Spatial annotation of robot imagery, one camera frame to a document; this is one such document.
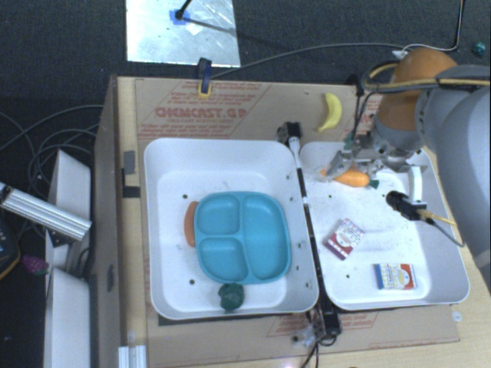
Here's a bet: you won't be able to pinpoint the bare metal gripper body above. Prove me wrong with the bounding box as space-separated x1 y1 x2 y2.
342 134 420 175

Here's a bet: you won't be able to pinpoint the orange carrot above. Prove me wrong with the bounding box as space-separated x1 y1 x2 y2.
321 168 381 190

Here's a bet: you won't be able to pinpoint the yellow banana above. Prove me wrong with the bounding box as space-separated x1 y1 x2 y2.
316 92 344 134

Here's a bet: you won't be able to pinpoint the thin black and white rod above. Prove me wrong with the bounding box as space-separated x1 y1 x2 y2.
289 136 335 321

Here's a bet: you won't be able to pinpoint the red and white packet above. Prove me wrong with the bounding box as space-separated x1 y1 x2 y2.
322 217 366 261

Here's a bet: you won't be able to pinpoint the white plastic tray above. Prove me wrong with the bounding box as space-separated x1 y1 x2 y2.
143 136 321 320
298 140 471 311

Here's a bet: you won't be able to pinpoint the brown cardboard board red print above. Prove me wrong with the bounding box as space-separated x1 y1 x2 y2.
133 77 461 360

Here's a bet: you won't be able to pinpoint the blue white and red carton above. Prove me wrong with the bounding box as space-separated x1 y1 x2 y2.
372 262 419 291

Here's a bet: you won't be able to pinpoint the blue divided plate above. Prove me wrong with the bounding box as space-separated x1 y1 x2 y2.
193 191 292 286

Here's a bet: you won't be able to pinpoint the orange sausage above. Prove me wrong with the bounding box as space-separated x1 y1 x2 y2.
183 200 200 248

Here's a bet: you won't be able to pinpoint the green broccoli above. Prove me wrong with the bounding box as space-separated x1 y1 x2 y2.
217 281 246 313

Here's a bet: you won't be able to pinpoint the purple grapes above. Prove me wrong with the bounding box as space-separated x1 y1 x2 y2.
20 254 51 277

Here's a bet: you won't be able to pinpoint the black block with thin wires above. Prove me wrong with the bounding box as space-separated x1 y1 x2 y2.
277 120 305 143
313 307 343 341

